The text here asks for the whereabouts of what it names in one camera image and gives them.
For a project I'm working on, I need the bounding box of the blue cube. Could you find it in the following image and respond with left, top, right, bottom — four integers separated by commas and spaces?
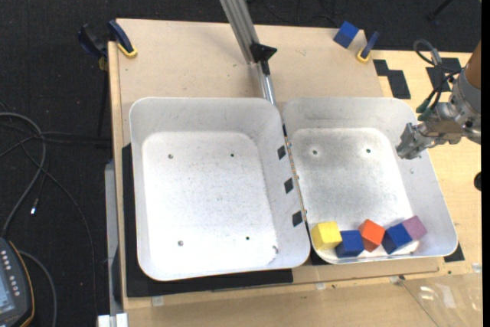
332, 20, 361, 50
381, 222, 414, 256
335, 229, 366, 259

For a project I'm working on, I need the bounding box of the purple cube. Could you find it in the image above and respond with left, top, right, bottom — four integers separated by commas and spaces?
401, 214, 429, 243

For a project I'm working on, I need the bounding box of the white plastic tray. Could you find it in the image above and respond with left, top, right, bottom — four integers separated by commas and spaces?
128, 96, 312, 283
282, 96, 459, 266

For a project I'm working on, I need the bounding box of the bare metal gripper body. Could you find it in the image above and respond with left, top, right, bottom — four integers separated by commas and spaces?
416, 100, 482, 146

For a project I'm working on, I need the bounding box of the pale wood board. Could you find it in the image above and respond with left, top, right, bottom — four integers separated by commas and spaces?
114, 18, 440, 299

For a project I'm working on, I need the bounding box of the orange cube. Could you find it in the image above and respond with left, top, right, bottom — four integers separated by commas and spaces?
358, 218, 387, 253

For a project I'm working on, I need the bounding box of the yellow cube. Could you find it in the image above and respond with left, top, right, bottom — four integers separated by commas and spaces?
309, 221, 343, 252

